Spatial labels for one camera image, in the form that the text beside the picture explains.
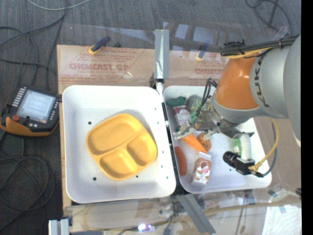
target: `dark gray carpet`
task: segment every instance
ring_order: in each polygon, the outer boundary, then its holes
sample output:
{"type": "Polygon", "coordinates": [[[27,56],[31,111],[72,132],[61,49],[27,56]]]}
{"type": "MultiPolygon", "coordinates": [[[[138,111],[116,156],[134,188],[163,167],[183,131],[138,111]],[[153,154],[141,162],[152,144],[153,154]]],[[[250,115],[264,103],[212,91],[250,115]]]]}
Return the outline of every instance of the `dark gray carpet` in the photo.
{"type": "MultiPolygon", "coordinates": [[[[64,0],[31,1],[54,9],[65,5],[64,0]]],[[[71,6],[85,0],[67,1],[71,6]]],[[[57,93],[56,44],[90,46],[110,35],[108,46],[120,42],[122,47],[154,48],[153,31],[168,29],[171,49],[193,51],[209,41],[208,51],[219,52],[223,44],[232,41],[244,39],[247,45],[271,41],[285,26],[287,37],[301,33],[301,0],[279,0],[270,26],[274,0],[247,2],[251,6],[260,5],[251,8],[245,0],[93,0],[69,8],[58,23],[29,33],[34,48],[26,34],[8,40],[21,32],[54,23],[64,10],[48,11],[25,0],[0,0],[0,107],[19,84],[32,84],[57,93]]],[[[47,234],[48,221],[62,218],[59,135],[56,129],[44,138],[8,134],[0,141],[0,159],[22,155],[41,158],[51,171],[46,177],[42,164],[25,161],[23,168],[34,175],[36,183],[20,167],[4,185],[16,161],[1,160],[0,234],[47,234]],[[44,194],[31,206],[47,180],[44,194]]]]}

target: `yellow plate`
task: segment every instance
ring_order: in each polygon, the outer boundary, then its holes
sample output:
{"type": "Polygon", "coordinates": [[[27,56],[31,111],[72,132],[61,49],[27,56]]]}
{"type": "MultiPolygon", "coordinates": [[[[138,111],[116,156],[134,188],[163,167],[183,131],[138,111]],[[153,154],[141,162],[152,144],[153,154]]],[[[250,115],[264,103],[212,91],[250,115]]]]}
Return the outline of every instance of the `yellow plate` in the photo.
{"type": "Polygon", "coordinates": [[[150,165],[157,145],[132,115],[117,114],[93,127],[86,146],[100,169],[114,180],[125,180],[150,165]]]}

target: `orange carrot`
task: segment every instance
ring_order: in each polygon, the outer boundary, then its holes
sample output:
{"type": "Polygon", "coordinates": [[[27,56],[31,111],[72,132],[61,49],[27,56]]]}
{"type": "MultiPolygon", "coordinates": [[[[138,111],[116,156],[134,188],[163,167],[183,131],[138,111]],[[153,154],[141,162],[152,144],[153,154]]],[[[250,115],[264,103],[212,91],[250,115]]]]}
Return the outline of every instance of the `orange carrot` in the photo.
{"type": "Polygon", "coordinates": [[[188,136],[182,138],[182,140],[184,140],[191,147],[195,148],[197,151],[207,153],[203,145],[199,142],[199,140],[193,134],[189,134],[188,136]]]}

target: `white plastic tray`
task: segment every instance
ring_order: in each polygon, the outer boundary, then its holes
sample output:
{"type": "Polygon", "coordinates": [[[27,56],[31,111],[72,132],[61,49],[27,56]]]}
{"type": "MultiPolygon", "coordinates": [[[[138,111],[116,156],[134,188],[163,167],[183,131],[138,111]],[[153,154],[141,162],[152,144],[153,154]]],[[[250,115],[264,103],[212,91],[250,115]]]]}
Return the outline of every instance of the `white plastic tray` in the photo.
{"type": "MultiPolygon", "coordinates": [[[[196,94],[200,97],[203,96],[204,87],[202,86],[170,86],[164,90],[164,100],[177,98],[184,96],[186,98],[196,94]]],[[[168,112],[168,118],[170,122],[171,133],[175,131],[176,122],[172,112],[172,107],[166,106],[168,112]]],[[[264,150],[262,143],[256,129],[253,119],[238,126],[238,129],[242,132],[254,132],[251,137],[251,156],[256,162],[260,161],[264,156],[264,150]]],[[[195,131],[194,134],[197,136],[200,132],[195,131]]],[[[190,178],[194,163],[197,159],[196,151],[192,147],[187,145],[184,141],[175,141],[172,136],[173,145],[180,146],[185,154],[187,160],[187,173],[184,176],[180,176],[180,183],[186,191],[193,194],[217,192],[217,191],[230,191],[230,190],[243,190],[253,188],[264,188],[271,183],[271,174],[263,178],[258,178],[254,175],[242,175],[237,172],[233,167],[229,166],[223,161],[223,154],[226,151],[232,151],[232,139],[228,138],[224,134],[214,134],[211,142],[211,149],[208,154],[211,155],[212,166],[209,176],[208,184],[204,188],[198,188],[190,185],[190,178]]],[[[267,161],[265,161],[259,168],[260,172],[266,172],[269,169],[267,161]]]]}
{"type": "Polygon", "coordinates": [[[74,85],[63,93],[66,189],[77,203],[164,197],[176,187],[159,94],[149,87],[74,85]],[[157,158],[124,181],[107,177],[85,144],[88,131],[119,113],[137,118],[154,138],[157,158]]]}

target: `red button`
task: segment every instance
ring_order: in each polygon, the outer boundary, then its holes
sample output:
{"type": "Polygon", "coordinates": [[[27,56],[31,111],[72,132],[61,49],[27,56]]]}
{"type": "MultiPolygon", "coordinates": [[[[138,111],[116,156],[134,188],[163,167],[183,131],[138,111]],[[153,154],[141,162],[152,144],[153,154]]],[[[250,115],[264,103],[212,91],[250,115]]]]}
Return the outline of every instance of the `red button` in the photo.
{"type": "Polygon", "coordinates": [[[20,117],[18,115],[13,115],[12,120],[18,122],[20,120],[20,117]]]}

